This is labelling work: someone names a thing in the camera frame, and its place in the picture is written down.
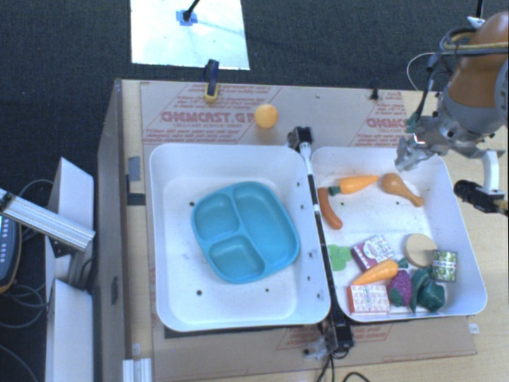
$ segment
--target yellow clip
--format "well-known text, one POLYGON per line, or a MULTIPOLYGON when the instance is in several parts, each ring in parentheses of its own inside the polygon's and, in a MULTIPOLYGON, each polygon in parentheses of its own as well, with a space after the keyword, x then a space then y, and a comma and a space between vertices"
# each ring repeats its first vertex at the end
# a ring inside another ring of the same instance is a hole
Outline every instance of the yellow clip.
POLYGON ((205 84, 205 92, 204 92, 204 98, 205 102, 207 103, 214 103, 217 99, 217 92, 219 91, 219 85, 216 85, 216 88, 214 89, 214 95, 209 95, 208 92, 208 84, 205 84))

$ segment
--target sausage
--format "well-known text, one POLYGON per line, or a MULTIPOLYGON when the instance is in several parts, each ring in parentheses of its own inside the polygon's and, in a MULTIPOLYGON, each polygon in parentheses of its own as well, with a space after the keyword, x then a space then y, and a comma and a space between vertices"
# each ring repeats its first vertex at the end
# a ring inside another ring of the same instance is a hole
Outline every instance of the sausage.
POLYGON ((331 205, 328 203, 328 190, 325 187, 320 187, 317 192, 321 215, 332 228, 341 229, 343 222, 341 222, 341 219, 332 211, 331 205))

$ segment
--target black telephone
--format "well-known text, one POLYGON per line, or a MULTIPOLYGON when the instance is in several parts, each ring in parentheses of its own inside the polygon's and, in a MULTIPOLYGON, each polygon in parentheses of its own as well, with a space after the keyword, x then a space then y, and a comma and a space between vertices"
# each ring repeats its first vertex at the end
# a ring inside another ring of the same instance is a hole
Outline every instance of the black telephone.
POLYGON ((0 294, 9 290, 21 256, 19 225, 0 215, 0 294))

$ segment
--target orange ball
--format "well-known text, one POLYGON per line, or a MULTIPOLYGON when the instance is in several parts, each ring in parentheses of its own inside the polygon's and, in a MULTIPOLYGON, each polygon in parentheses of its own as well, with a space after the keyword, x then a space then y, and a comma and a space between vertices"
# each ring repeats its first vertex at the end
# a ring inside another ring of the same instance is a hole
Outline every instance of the orange ball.
POLYGON ((278 109, 270 103, 260 105, 254 111, 254 120, 262 129, 270 129, 278 122, 278 109))

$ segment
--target carrot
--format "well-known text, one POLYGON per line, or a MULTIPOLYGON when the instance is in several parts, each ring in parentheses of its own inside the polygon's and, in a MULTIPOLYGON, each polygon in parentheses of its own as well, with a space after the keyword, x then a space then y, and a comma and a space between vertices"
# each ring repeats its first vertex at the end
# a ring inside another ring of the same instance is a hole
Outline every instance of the carrot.
POLYGON ((378 175, 359 175, 357 177, 341 178, 339 180, 340 192, 342 194, 356 193, 378 181, 378 179, 378 175))
POLYGON ((332 210, 331 205, 328 203, 328 191, 325 187, 320 187, 318 190, 318 203, 320 204, 321 215, 325 218, 327 223, 333 229, 341 229, 343 222, 332 210))
POLYGON ((353 285, 362 286, 364 284, 378 282, 379 280, 392 279, 398 274, 399 265, 392 259, 385 259, 382 262, 367 269, 359 276, 353 285))

